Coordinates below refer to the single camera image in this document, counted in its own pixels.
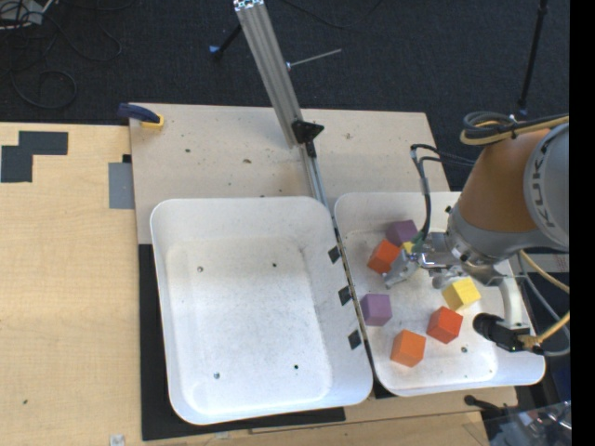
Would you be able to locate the black cylinder on white bracket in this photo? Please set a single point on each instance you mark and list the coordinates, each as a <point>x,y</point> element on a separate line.
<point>499,330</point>

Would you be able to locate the orange cube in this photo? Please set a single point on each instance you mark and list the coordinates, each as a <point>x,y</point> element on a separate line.
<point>408,348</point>

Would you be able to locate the yellow cube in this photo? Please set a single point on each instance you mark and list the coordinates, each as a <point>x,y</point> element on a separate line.
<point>461,293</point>
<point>408,247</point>

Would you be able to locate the purple cube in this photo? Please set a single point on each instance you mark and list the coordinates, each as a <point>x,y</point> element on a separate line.
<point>376,310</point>
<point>400,231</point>

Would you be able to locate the pale wood board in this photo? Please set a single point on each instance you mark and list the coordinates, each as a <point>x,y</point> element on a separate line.
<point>223,156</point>

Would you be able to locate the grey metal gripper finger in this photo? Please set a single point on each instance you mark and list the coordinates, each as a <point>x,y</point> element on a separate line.
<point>398,273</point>
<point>440,279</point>

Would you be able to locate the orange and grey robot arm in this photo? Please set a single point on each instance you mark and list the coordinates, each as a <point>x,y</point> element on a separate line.
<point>502,193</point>

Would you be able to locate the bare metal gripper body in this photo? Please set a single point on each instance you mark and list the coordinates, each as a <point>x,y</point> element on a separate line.
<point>439,251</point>

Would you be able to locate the red-orange cube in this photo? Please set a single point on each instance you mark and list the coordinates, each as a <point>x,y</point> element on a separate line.
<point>444,325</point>
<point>383,257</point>

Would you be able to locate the white plastic tray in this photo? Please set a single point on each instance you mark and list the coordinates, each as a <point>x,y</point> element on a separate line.
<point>246,314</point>
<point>441,365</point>

